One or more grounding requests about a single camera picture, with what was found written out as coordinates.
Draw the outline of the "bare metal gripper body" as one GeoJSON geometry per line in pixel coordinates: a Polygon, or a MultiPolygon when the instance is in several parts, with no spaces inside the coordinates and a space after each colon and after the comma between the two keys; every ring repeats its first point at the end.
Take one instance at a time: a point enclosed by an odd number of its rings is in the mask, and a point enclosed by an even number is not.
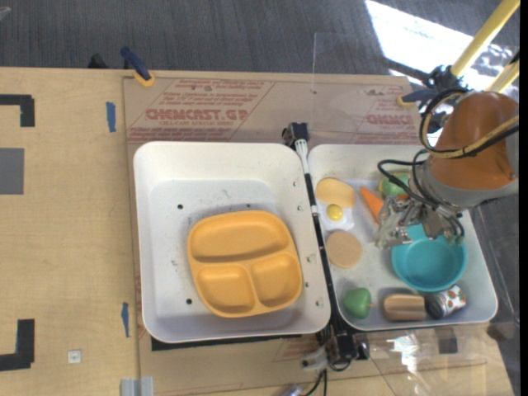
{"type": "Polygon", "coordinates": [[[402,201],[403,208],[400,210],[400,216],[396,224],[404,224],[410,227],[411,225],[420,224],[422,226],[422,216],[426,211],[436,211],[442,215],[444,233],[441,235],[444,238],[463,238],[464,227],[462,226],[459,215],[445,210],[442,206],[431,207],[416,199],[408,199],[402,201]]]}

